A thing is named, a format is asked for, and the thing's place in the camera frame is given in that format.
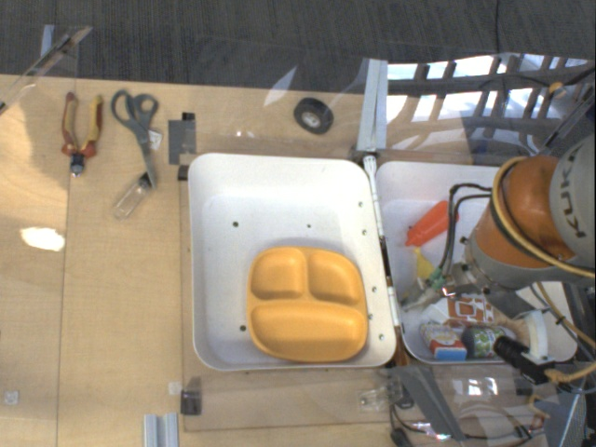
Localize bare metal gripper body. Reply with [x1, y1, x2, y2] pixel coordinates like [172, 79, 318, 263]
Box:
[435, 262, 493, 300]

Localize orange and white patterned carton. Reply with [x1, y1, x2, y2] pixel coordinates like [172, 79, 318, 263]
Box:
[421, 293, 497, 329]

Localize white red and blue packet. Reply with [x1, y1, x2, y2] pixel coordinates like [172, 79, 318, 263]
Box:
[418, 321, 468, 361]

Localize beige toy bread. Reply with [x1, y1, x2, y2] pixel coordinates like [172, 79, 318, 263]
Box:
[491, 305, 532, 344]

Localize orange plastic bottle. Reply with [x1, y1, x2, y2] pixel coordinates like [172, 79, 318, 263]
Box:
[404, 200, 460, 248]

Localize green patterned can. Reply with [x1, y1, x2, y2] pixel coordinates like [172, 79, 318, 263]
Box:
[460, 324, 507, 360]

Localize white plastic tray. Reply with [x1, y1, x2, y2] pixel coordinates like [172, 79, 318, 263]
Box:
[187, 152, 398, 373]
[374, 160, 578, 366]

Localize orange divided plate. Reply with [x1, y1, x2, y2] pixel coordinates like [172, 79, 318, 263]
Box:
[245, 246, 370, 363]

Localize black tape roll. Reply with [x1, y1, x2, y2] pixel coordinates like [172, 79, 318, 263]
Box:
[292, 97, 334, 135]

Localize clear plastic sleeve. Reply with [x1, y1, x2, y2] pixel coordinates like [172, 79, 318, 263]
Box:
[111, 172, 155, 221]

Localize grey scissors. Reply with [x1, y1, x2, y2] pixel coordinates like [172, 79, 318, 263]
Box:
[110, 89, 160, 189]

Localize red and yellow pliers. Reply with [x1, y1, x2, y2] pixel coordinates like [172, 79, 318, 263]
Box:
[61, 91, 104, 178]

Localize black cylinder on white bracket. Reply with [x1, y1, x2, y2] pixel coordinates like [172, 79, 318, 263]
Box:
[492, 309, 558, 386]

